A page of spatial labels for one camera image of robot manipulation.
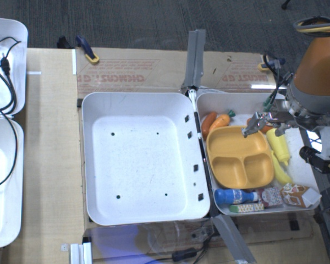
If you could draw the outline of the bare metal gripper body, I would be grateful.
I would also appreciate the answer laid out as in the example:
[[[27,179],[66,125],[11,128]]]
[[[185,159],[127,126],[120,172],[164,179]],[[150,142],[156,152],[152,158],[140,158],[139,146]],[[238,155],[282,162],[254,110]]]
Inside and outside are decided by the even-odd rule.
[[[293,109],[287,103],[274,103],[267,121],[274,125],[274,123],[286,123],[290,120],[297,124],[297,128],[302,129],[330,127],[330,113],[315,114],[299,106]]]

